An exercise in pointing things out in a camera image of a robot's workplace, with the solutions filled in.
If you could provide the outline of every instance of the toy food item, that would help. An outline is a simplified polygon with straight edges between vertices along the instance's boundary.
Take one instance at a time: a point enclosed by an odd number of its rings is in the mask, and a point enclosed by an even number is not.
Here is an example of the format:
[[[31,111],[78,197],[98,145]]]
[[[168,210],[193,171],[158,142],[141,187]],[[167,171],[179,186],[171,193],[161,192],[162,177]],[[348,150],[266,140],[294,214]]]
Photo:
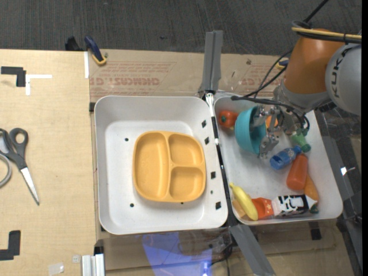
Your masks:
[[[232,200],[232,206],[236,210],[239,217],[244,217],[246,215],[245,211],[243,210],[242,206],[240,205],[239,201]]]
[[[222,110],[218,115],[218,122],[221,126],[226,128],[233,128],[235,126],[236,118],[239,114],[229,110]]]
[[[252,202],[257,209],[258,219],[265,219],[266,217],[272,216],[274,214],[271,200],[263,197],[258,197],[252,199]]]
[[[274,198],[271,203],[275,217],[286,217],[305,213],[310,210],[317,201],[302,194],[278,196]]]
[[[285,148],[280,151],[278,154],[275,154],[270,159],[271,167],[275,170],[280,170],[283,167],[291,164],[292,161],[297,157],[298,154],[302,152],[299,145],[295,145],[294,147]]]
[[[313,182],[311,176],[309,176],[309,174],[306,174],[306,179],[305,179],[305,185],[304,185],[304,194],[306,196],[309,196],[311,199],[315,200],[315,201],[319,201],[320,197],[318,195],[317,192],[317,188],[315,183]]]
[[[271,119],[272,119],[272,116],[268,116],[267,118],[266,118],[266,128],[269,128],[270,127],[270,125],[271,125]],[[275,120],[275,124],[274,124],[274,126],[276,127],[278,125],[278,121],[277,121],[277,119]]]
[[[252,198],[247,193],[245,193],[245,191],[241,187],[235,186],[234,183],[230,183],[229,186],[232,189],[235,199],[238,201],[241,208],[245,211],[246,215],[251,220],[258,220],[258,212],[252,202]]]
[[[304,154],[297,155],[286,178],[288,188],[295,191],[303,190],[307,169],[308,158]]]
[[[206,161],[193,136],[169,131],[141,134],[133,150],[133,185],[147,200],[188,202],[206,186]]]
[[[311,146],[306,142],[305,136],[302,134],[300,129],[292,133],[291,140],[295,145],[299,145],[303,152],[311,150]]]

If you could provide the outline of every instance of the gray scissors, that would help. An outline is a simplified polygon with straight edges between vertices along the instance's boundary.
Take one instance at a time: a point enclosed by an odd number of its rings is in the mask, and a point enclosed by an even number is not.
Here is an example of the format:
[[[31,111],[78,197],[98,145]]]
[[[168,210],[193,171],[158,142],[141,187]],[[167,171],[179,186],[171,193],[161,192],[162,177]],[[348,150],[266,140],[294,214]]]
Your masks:
[[[22,142],[17,141],[16,137],[18,134],[24,136],[24,140]],[[28,166],[25,162],[25,147],[28,143],[27,131],[21,128],[14,128],[8,133],[6,130],[0,129],[0,136],[1,135],[4,139],[7,151],[4,152],[4,150],[1,151],[0,149],[0,154],[5,155],[8,159],[12,160],[17,165],[18,169],[25,179],[25,182],[27,183],[30,192],[32,193],[34,200],[39,205],[39,197],[37,196],[35,185],[33,184]]]

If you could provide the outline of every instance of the scissors handle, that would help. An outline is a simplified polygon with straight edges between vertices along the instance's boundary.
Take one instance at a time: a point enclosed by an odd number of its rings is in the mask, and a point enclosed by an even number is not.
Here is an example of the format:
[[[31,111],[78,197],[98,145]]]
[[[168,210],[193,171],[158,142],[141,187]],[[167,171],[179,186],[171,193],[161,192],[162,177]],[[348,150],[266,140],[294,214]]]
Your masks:
[[[17,141],[17,135],[23,135],[24,139],[22,142]],[[25,157],[25,147],[28,143],[28,133],[26,130],[21,128],[14,128],[9,132],[9,137],[11,142],[13,143],[14,147],[16,148],[17,153],[24,158]]]
[[[16,163],[17,167],[21,170],[21,169],[27,167],[27,164],[26,164],[25,159],[24,159],[24,152],[25,152],[25,145],[28,142],[28,134],[27,134],[26,131],[24,131],[23,129],[20,129],[20,128],[13,129],[13,130],[10,131],[10,133],[12,131],[14,131],[13,134],[12,134],[13,138],[10,137],[10,134],[6,130],[0,129],[0,133],[2,134],[2,137],[3,137],[4,142],[5,142],[5,146],[7,148],[7,152],[3,152],[3,151],[0,150],[0,154],[5,155],[7,158],[9,158],[14,163]],[[22,143],[19,143],[16,140],[16,136],[17,136],[18,133],[24,134],[24,141]],[[20,148],[20,153],[23,154],[23,155],[21,156],[20,154],[18,154],[14,150],[13,146],[16,148],[17,151]]]

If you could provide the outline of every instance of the toy banana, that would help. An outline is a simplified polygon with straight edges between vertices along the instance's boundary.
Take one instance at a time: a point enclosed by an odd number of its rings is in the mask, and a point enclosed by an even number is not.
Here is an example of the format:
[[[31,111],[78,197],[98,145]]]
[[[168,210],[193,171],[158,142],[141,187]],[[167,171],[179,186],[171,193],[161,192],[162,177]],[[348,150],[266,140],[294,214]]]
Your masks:
[[[250,219],[257,221],[258,212],[252,202],[252,198],[247,193],[245,193],[245,191],[241,187],[235,186],[234,183],[230,183],[229,186],[232,189],[235,199],[238,201],[241,208],[245,211],[246,215]]]

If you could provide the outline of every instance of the orange divided plate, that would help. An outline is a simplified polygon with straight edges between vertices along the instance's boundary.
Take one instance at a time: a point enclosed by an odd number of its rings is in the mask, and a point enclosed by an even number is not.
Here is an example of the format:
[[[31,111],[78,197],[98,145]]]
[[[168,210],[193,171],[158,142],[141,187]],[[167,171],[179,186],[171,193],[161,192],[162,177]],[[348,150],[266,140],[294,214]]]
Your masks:
[[[206,165],[201,144],[190,135],[150,131],[134,146],[133,183],[148,200],[188,202],[206,186]]]

